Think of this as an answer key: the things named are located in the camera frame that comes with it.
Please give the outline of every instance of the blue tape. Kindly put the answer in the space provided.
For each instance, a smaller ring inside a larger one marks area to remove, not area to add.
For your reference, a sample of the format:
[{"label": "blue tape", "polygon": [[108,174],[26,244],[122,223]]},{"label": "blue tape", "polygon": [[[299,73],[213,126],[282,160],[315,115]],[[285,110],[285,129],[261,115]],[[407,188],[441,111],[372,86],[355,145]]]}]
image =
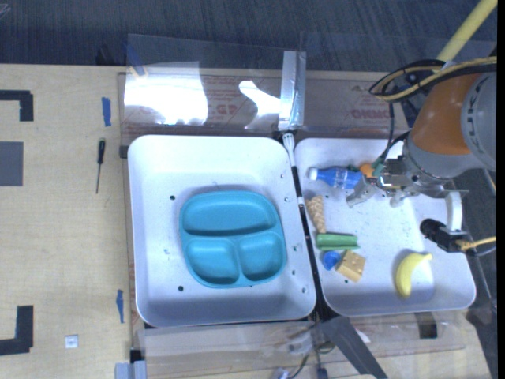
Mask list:
[{"label": "blue tape", "polygon": [[145,76],[146,72],[144,69],[144,64],[140,60],[140,56],[138,55],[137,51],[135,51],[135,49],[133,49],[133,47],[127,42],[122,43],[122,48],[126,53],[126,56],[128,57],[128,60],[131,63],[133,69],[135,70],[135,73],[137,73],[138,76]]},{"label": "blue tape", "polygon": [[110,123],[110,100],[107,97],[102,97],[102,115],[105,126],[111,126]]},{"label": "blue tape", "polygon": [[116,296],[116,305],[118,305],[118,312],[119,312],[119,320],[121,323],[125,322],[125,314],[123,312],[123,291],[121,289],[118,289],[118,295]]}]

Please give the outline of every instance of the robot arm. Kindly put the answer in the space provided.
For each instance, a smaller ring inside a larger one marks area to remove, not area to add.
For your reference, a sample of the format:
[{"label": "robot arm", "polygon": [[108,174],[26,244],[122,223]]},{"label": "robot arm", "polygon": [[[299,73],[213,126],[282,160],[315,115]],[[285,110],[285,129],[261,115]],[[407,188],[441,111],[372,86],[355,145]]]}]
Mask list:
[{"label": "robot arm", "polygon": [[[454,238],[461,238],[464,233],[461,194],[445,189],[445,185],[470,169],[496,170],[496,57],[487,59],[493,61],[494,68],[485,65],[483,72],[461,72],[432,87],[411,131],[404,137],[402,154],[395,159],[380,157],[370,171],[362,170],[361,181],[347,197],[350,207],[366,201],[376,191],[390,197],[391,206],[399,206],[404,198],[419,194],[443,198],[447,203],[447,224],[425,223],[425,228],[442,229],[442,235],[448,235],[443,248],[456,251],[452,246]],[[389,95],[393,99],[387,99],[383,94],[386,84],[380,86],[378,82],[371,90],[377,85],[382,88],[377,95],[390,103],[407,95],[396,93]],[[423,233],[435,238],[433,233]]]}]

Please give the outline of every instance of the clear plastic sheet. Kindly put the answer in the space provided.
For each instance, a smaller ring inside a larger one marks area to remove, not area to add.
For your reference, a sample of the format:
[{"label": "clear plastic sheet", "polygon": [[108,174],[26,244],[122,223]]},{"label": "clear plastic sheet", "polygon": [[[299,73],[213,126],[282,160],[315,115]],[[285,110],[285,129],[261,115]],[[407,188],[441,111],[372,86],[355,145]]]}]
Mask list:
[{"label": "clear plastic sheet", "polygon": [[[460,313],[437,312],[432,318],[435,326],[431,336],[424,338],[420,319],[413,313],[359,317],[351,322],[376,358],[466,347]],[[331,372],[335,371],[332,364],[347,361],[314,321],[146,329],[137,332],[136,341],[148,375],[162,373],[170,378],[252,371],[256,377],[271,377],[269,370],[274,373],[277,368],[293,373],[305,356],[307,366],[321,363]]]},{"label": "clear plastic sheet", "polygon": [[303,122],[305,56],[154,36],[129,36],[123,144],[144,134],[271,136]]}]

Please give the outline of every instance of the banana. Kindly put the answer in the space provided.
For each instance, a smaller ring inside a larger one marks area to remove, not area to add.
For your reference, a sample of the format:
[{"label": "banana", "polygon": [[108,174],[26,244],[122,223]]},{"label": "banana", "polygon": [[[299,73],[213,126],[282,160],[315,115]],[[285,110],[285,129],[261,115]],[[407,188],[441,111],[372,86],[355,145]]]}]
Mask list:
[{"label": "banana", "polygon": [[431,253],[410,253],[400,261],[396,268],[395,286],[403,298],[408,298],[412,292],[412,272],[424,260],[431,260]]}]

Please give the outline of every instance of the screwdriver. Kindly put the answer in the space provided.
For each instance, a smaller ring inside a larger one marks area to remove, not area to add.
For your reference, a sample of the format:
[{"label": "screwdriver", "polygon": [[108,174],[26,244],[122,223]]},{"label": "screwdriver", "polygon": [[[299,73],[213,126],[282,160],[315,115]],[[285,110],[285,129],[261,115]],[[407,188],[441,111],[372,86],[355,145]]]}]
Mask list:
[{"label": "screwdriver", "polygon": [[105,154],[105,139],[100,139],[98,143],[98,176],[96,177],[96,193],[98,193],[98,185],[100,183],[100,169],[102,168],[103,155]]}]

